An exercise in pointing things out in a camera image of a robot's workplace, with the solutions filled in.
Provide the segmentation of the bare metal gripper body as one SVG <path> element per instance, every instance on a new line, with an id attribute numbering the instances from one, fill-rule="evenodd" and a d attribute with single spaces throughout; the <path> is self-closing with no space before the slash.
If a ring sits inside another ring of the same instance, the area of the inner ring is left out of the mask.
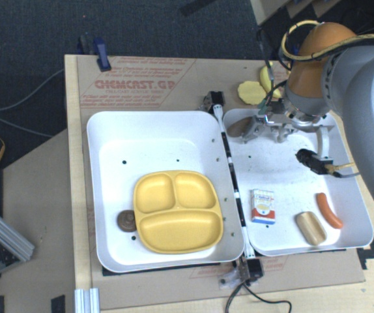
<path id="1" fill-rule="evenodd" d="M 278 135 L 287 136 L 296 131 L 307 133 L 317 132 L 325 128 L 330 132 L 334 125 L 322 124 L 325 116 L 312 116 L 289 107 L 287 102 L 276 101 L 269 105 L 262 101 L 254 115 L 254 136 L 260 136 L 266 129 L 277 132 Z"/>

